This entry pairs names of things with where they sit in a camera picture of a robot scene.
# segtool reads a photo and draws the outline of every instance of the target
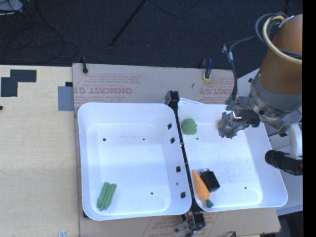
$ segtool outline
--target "white tray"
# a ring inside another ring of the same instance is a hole
[[[82,204],[93,220],[176,215],[191,193],[173,110],[164,104],[87,103],[78,111]],[[104,182],[117,184],[107,210]]]
[[[285,205],[287,191],[280,171],[265,162],[271,146],[263,124],[241,130],[232,139],[222,138],[217,122],[225,107],[187,104],[178,110],[180,123],[192,118],[197,125],[195,135],[183,134],[190,171],[208,168],[220,185],[210,193],[213,207],[196,198],[198,205],[210,212]]]

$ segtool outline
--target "green beans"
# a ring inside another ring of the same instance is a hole
[[[97,207],[100,209],[100,211],[108,209],[112,202],[112,197],[116,188],[116,184],[110,185],[108,182],[103,184],[103,188],[97,202]]]

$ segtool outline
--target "black clip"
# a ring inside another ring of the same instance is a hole
[[[87,66],[86,66],[84,57],[81,57],[80,63],[83,64],[83,72],[84,72],[85,74],[87,74],[87,73],[88,73],[88,69],[87,69]]]

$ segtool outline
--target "light wood surface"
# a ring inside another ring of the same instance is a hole
[[[71,67],[0,66],[37,70],[17,97],[0,97],[0,236],[79,236],[74,112],[58,111],[58,86]]]

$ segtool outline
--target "orange carrot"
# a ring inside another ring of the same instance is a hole
[[[203,182],[202,178],[198,175],[197,171],[194,169],[193,173],[193,180],[194,180],[194,188],[199,199],[203,201],[207,201],[209,199],[209,190],[206,187],[205,183]]]

